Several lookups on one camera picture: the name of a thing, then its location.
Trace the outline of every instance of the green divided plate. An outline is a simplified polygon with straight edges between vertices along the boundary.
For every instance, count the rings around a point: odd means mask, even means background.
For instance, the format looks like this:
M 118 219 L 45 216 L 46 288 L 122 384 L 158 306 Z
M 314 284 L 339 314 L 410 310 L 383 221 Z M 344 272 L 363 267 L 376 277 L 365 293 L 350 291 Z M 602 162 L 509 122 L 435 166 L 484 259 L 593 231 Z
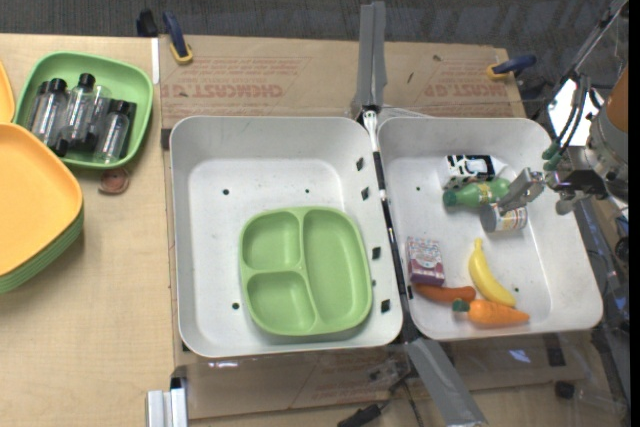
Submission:
M 48 54 L 36 63 L 22 88 L 14 122 L 25 126 L 36 90 L 42 82 L 61 78 L 67 82 L 70 90 L 76 86 L 82 73 L 91 73 L 96 78 L 96 85 L 107 86 L 113 98 L 136 104 L 129 128 L 128 151 L 121 159 L 108 164 L 94 162 L 90 153 L 73 150 L 61 160 L 65 164 L 91 169 L 104 170 L 123 166 L 135 156 L 142 144 L 153 104 L 153 84 L 147 74 L 135 66 L 81 52 Z
M 309 336 L 359 325 L 372 303 L 369 264 L 353 220 L 328 207 L 271 210 L 240 235 L 242 290 L 268 333 Z

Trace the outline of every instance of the small box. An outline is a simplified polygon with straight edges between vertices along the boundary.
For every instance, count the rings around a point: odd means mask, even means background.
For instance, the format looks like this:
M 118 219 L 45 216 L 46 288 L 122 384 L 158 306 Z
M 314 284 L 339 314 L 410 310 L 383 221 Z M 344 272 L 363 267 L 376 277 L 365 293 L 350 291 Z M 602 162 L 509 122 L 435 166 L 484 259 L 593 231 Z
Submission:
M 504 168 L 504 163 L 490 155 L 447 155 L 438 166 L 438 179 L 443 189 L 456 190 L 493 180 Z
M 406 255 L 409 265 L 409 281 L 437 286 L 444 283 L 442 254 L 437 241 L 407 237 Z

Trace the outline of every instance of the white plastic tray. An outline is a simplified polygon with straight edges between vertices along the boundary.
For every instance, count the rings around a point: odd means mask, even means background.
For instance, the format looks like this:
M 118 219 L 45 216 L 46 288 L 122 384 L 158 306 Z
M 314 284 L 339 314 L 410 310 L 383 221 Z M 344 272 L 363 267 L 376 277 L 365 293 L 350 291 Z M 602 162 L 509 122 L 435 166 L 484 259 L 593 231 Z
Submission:
M 380 125 L 378 136 L 405 278 L 404 241 L 416 236 L 440 242 L 446 285 L 472 285 L 467 262 L 474 239 L 481 237 L 492 271 L 514 292 L 518 309 L 531 315 L 527 324 L 483 329 L 449 306 L 414 295 L 411 316 L 425 336 L 487 338 L 598 323 L 602 300 L 584 243 L 575 217 L 556 214 L 556 193 L 546 189 L 529 203 L 523 230 L 493 234 L 484 232 L 474 211 L 448 212 L 442 203 L 436 169 L 446 155 L 495 156 L 509 165 L 509 179 L 525 167 L 542 171 L 541 154 L 550 143 L 542 127 L 526 119 L 392 118 Z
M 347 118 L 196 116 L 174 127 L 170 148 L 178 324 L 187 347 L 223 358 L 384 346 L 396 338 L 400 298 L 371 144 L 360 125 Z M 244 304 L 240 232 L 265 210 L 310 205 L 338 208 L 359 226 L 375 283 L 373 306 L 347 332 L 268 335 Z M 380 248 L 379 258 L 372 258 L 373 248 Z

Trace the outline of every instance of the black bottle cap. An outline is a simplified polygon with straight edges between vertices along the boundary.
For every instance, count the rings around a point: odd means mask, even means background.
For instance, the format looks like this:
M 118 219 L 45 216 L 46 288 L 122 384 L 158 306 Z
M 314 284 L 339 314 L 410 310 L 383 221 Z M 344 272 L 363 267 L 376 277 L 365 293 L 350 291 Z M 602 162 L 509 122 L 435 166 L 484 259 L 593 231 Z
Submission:
M 558 381 L 555 386 L 556 397 L 561 399 L 572 399 L 576 392 L 576 387 L 566 381 Z
M 45 80 L 42 84 L 40 84 L 36 88 L 36 96 L 37 95 L 41 95 L 42 93 L 44 93 L 47 90 L 48 87 L 49 87 L 49 81 Z
M 51 79 L 49 81 L 48 91 L 50 93 L 58 93 L 67 89 L 67 83 L 62 79 Z
M 98 144 L 98 130 L 95 125 L 89 126 L 89 131 L 84 138 L 84 144 L 90 150 L 95 149 L 96 144 Z
M 58 139 L 53 148 L 53 153 L 55 153 L 58 157 L 64 157 L 69 151 L 69 141 L 66 139 Z
M 125 100 L 118 100 L 111 109 L 111 112 L 119 112 L 120 114 L 124 114 L 125 116 L 129 114 L 129 108 L 131 105 L 129 102 Z
M 78 85 L 80 87 L 86 87 L 87 89 L 93 89 L 93 85 L 96 83 L 96 78 L 91 73 L 83 73 L 78 79 Z

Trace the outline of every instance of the blue clamp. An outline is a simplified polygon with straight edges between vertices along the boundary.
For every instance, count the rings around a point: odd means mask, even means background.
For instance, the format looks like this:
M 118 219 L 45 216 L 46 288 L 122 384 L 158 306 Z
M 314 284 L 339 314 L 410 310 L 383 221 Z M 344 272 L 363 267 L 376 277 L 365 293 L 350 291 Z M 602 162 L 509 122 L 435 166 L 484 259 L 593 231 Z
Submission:
M 537 61 L 536 56 L 533 54 L 521 55 L 519 57 L 509 59 L 504 63 L 489 66 L 487 68 L 487 75 L 491 80 L 503 79 L 511 71 L 518 75 L 522 70 L 536 64 Z
M 185 42 L 182 29 L 175 15 L 171 11 L 163 11 L 162 20 L 171 36 L 171 53 L 179 64 L 186 64 L 193 60 L 191 47 Z

